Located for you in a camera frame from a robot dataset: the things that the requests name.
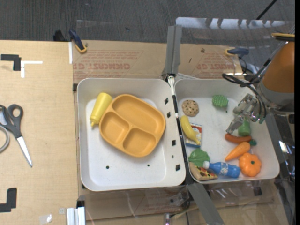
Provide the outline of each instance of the toy bottle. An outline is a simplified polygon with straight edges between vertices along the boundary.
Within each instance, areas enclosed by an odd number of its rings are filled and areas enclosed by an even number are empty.
[[[229,176],[232,178],[237,178],[240,175],[240,168],[238,166],[223,162],[210,163],[208,161],[204,161],[203,168],[211,169],[216,174]]]
[[[101,92],[99,93],[95,105],[93,107],[93,111],[90,115],[91,126],[93,127],[95,124],[99,124],[101,117],[105,110],[108,108],[109,104],[113,101],[112,96],[107,93]]]

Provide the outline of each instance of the cookie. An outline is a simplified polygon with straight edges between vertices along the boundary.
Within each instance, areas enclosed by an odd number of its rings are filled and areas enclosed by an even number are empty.
[[[185,100],[181,107],[184,114],[190,117],[196,116],[199,112],[199,106],[194,100]]]

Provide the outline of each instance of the toy food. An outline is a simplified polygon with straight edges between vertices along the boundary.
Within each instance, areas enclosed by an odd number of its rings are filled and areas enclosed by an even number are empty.
[[[241,143],[241,142],[251,141],[252,137],[250,135],[249,136],[238,137],[238,136],[234,136],[232,134],[226,133],[225,134],[225,139],[229,142]]]
[[[239,167],[244,175],[254,177],[260,172],[262,163],[257,155],[246,152],[239,158]]]
[[[210,157],[207,152],[200,148],[196,148],[188,157],[188,161],[194,163],[198,167],[203,167],[204,161],[210,161]]]
[[[238,132],[240,136],[249,136],[251,134],[250,122],[247,118],[244,118],[243,124],[238,128]]]
[[[237,145],[231,152],[225,157],[225,161],[232,160],[243,155],[245,152],[250,150],[250,143],[248,142],[241,142]]]
[[[228,176],[231,178],[238,178],[240,175],[240,168],[237,165],[231,165],[229,163],[210,163],[208,161],[204,161],[203,167],[205,169],[211,169],[217,174]]]
[[[181,107],[184,114],[190,117],[196,116],[199,112],[199,106],[194,100],[185,100]]]
[[[183,115],[180,118],[180,124],[181,124],[184,134],[189,139],[193,140],[197,145],[200,145],[200,141],[198,140],[198,138],[196,136],[196,132],[193,130],[191,124],[188,121],[188,117],[186,115]]]
[[[199,143],[201,144],[201,139],[202,139],[202,126],[195,124],[195,123],[190,123],[193,130],[196,133],[196,137],[197,140],[199,141]],[[186,146],[189,147],[194,147],[194,148],[200,148],[200,145],[197,145],[196,142],[194,142],[193,140],[189,139],[188,137],[185,140]]]
[[[218,176],[213,172],[207,171],[203,167],[198,167],[194,163],[189,162],[189,168],[192,175],[199,181],[217,179]]]
[[[90,115],[91,126],[99,124],[101,117],[109,104],[113,101],[112,96],[105,92],[100,92],[97,96],[96,102],[93,107],[93,111]]]
[[[228,99],[223,95],[214,95],[212,97],[212,104],[215,107],[227,107]]]

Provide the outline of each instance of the divided plate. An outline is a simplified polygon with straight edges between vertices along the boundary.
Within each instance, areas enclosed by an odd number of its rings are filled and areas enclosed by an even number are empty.
[[[165,130],[163,114],[145,101],[117,96],[99,123],[102,137],[115,148],[134,157],[149,155]]]

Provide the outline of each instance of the white plastic part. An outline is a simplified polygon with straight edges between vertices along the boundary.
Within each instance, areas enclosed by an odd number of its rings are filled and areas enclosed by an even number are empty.
[[[208,169],[210,167],[210,163],[208,161],[203,162],[203,168]]]
[[[68,208],[66,225],[85,225],[85,208]]]

